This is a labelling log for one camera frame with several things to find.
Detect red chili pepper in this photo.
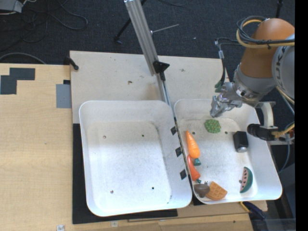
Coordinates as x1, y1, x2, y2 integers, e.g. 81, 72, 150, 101
187, 154, 202, 184

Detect brown mushroom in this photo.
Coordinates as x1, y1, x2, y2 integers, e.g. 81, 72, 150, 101
193, 183, 211, 198

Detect orange waffle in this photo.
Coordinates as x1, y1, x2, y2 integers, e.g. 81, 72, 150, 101
205, 180, 228, 201

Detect watermelon slice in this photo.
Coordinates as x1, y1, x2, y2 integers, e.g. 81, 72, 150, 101
239, 166, 254, 194

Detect black can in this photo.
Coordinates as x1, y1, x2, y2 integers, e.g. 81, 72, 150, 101
232, 130, 249, 153

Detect black cylinder on white bracket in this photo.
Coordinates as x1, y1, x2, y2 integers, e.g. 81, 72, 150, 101
246, 101, 280, 141

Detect green grapes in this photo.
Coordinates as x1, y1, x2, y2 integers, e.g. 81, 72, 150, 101
204, 119, 222, 134

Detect white plastic tray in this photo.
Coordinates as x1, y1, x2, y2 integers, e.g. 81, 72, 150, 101
78, 100, 193, 218
173, 98, 283, 205

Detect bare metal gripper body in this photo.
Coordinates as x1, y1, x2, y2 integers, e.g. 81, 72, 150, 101
216, 81, 265, 108

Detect orange carrot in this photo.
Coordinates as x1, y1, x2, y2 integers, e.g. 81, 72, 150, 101
185, 130, 202, 167

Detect pale wood board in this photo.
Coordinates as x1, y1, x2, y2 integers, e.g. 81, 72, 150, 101
69, 51, 268, 223

